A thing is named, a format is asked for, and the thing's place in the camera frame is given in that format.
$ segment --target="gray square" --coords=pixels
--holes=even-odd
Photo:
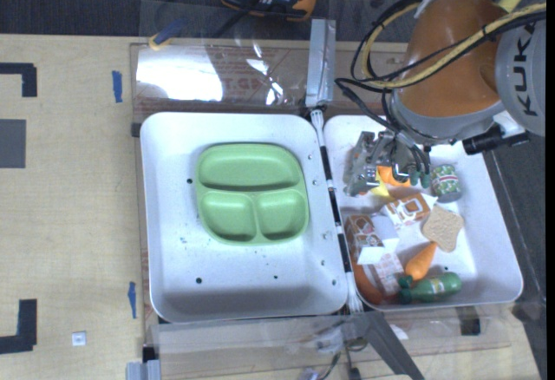
[[[0,168],[25,168],[25,120],[0,120]]]

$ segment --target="wooden table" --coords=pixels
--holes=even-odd
[[[34,64],[38,90],[36,97],[22,97],[22,77],[0,75],[0,119],[26,121],[25,167],[0,168],[0,337],[16,335],[19,300],[37,302],[36,345],[0,355],[0,378],[112,380],[124,378],[128,362],[141,360],[145,317],[129,46],[144,41],[0,36],[0,62]],[[120,102],[113,72],[121,73]],[[405,343],[427,378],[539,378],[522,324],[508,307],[496,318],[505,329],[502,341],[492,340],[490,349],[419,354],[411,346],[416,342]],[[80,331],[86,344],[73,345],[72,334]],[[363,378],[402,378],[391,377],[381,360],[358,366]],[[299,372],[229,378],[297,379]],[[339,378],[344,370],[329,377]]]

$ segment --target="bread slice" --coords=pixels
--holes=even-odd
[[[422,226],[422,235],[435,241],[442,251],[452,252],[457,246],[457,237],[464,224],[465,220],[458,213],[435,205]]]

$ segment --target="green bottle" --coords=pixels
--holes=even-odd
[[[413,301],[432,303],[460,291],[462,283],[460,277],[454,272],[445,272],[439,277],[430,277],[420,280],[412,288],[399,291],[399,302],[408,305]]]

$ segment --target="black bracket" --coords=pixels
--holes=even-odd
[[[0,337],[0,354],[32,351],[36,344],[36,299],[19,300],[17,333]]]
[[[0,62],[0,75],[21,75],[21,96],[36,98],[36,67],[29,62]]]

